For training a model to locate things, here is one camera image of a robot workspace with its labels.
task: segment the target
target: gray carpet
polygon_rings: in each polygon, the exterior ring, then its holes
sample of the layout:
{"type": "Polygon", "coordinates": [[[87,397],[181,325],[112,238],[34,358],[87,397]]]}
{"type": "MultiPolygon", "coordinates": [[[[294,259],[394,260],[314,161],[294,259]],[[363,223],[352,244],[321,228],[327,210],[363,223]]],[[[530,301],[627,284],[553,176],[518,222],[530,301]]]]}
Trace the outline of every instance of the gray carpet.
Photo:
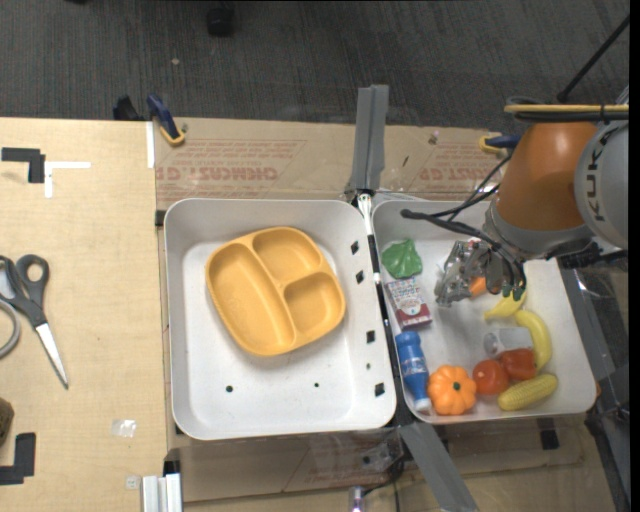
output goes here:
{"type": "MultiPolygon", "coordinates": [[[[518,133],[509,96],[556,101],[630,0],[235,2],[2,0],[0,116],[111,119],[154,92],[174,116],[353,122],[358,87],[390,86],[389,124],[518,133]]],[[[570,102],[629,83],[627,28],[570,102]]]]}

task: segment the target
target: scissors blade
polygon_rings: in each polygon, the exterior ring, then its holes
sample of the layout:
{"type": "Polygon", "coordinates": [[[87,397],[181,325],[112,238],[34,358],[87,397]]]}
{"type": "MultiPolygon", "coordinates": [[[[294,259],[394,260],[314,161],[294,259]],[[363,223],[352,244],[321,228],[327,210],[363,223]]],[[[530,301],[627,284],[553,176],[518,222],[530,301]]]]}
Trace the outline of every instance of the scissors blade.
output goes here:
{"type": "Polygon", "coordinates": [[[56,370],[58,377],[64,384],[64,387],[69,389],[69,381],[67,380],[67,374],[64,371],[64,367],[62,366],[62,359],[60,359],[60,354],[58,353],[58,348],[56,347],[56,342],[53,339],[53,334],[51,332],[51,328],[48,323],[40,324],[36,327],[36,331],[40,336],[40,341],[44,345],[44,349],[47,351],[47,355],[51,360],[51,364],[56,370]]]}

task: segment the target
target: green vegetable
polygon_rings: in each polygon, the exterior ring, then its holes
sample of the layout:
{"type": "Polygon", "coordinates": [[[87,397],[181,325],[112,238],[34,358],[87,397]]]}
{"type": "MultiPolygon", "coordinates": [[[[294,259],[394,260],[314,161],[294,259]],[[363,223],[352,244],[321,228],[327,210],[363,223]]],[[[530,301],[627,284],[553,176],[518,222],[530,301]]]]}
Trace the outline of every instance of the green vegetable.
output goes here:
{"type": "Polygon", "coordinates": [[[411,239],[391,244],[382,251],[382,264],[395,279],[411,277],[422,272],[422,260],[411,239]]]}

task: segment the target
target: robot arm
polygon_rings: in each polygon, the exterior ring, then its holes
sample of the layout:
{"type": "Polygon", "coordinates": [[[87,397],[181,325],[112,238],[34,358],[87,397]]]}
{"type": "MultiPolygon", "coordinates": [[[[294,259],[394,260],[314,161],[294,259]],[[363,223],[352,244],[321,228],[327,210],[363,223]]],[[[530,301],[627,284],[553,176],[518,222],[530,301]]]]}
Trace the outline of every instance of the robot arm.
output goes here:
{"type": "MultiPolygon", "coordinates": [[[[600,127],[533,124],[513,152],[481,236],[454,245],[436,285],[437,303],[470,297],[470,281],[478,276],[489,292],[518,300],[526,261],[599,251],[594,237],[626,250],[628,145],[628,119],[600,127]]],[[[422,218],[406,210],[402,215],[422,218]]]]}

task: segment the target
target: white tray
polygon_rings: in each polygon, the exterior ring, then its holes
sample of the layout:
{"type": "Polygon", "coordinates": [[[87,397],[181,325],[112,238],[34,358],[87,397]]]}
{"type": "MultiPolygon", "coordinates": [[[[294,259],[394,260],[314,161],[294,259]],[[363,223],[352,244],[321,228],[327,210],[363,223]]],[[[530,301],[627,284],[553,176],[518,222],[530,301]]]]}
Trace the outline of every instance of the white tray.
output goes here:
{"type": "MultiPolygon", "coordinates": [[[[455,302],[451,308],[438,306],[434,294],[438,277],[437,265],[444,262],[456,240],[466,240],[468,237],[439,228],[427,221],[410,220],[400,216],[400,210],[404,208],[422,213],[436,213],[458,204],[444,201],[387,201],[375,208],[373,229],[379,254],[382,254],[389,244],[411,238],[422,259],[423,270],[417,276],[417,280],[422,285],[423,298],[431,310],[433,321],[418,332],[429,370],[435,371],[442,364],[453,364],[463,366],[471,374],[477,362],[487,359],[482,343],[484,335],[499,327],[513,327],[515,322],[510,319],[491,322],[484,320],[484,311],[490,309],[499,299],[488,293],[472,300],[455,302]]],[[[480,228],[486,208],[487,203],[475,205],[464,210],[456,220],[480,228]]],[[[595,379],[556,261],[527,262],[525,274],[528,291],[523,307],[540,315],[549,328],[553,357],[543,368],[543,372],[557,375],[558,389],[539,405],[515,412],[502,411],[495,397],[485,398],[478,395],[473,409],[459,416],[426,415],[417,412],[413,408],[411,395],[408,394],[407,404],[414,415],[429,423],[451,424],[582,413],[593,405],[596,399],[595,379]]],[[[393,279],[384,268],[382,279],[384,282],[393,279]]],[[[401,331],[390,307],[389,316],[396,335],[401,331]]]]}
{"type": "Polygon", "coordinates": [[[340,201],[185,199],[167,211],[165,248],[172,407],[185,434],[222,440],[367,430],[390,421],[396,395],[389,353],[367,234],[354,207],[340,201]],[[242,350],[226,330],[204,268],[220,245],[275,226],[301,229],[316,242],[342,286],[346,313],[314,343],[260,357],[242,350]]]}

